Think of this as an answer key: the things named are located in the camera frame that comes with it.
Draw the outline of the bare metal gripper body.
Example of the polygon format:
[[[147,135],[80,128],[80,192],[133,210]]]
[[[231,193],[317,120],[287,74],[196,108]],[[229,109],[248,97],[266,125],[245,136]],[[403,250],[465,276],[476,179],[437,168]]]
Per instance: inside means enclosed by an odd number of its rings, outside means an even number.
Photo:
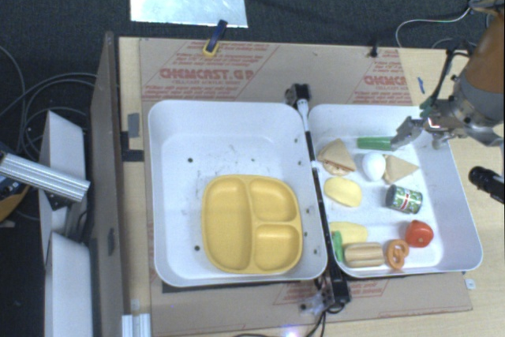
[[[503,138],[493,129],[500,121],[482,114],[465,99],[427,99],[420,109],[423,129],[432,134],[434,149],[441,149],[449,140],[467,137],[487,147],[503,146]]]

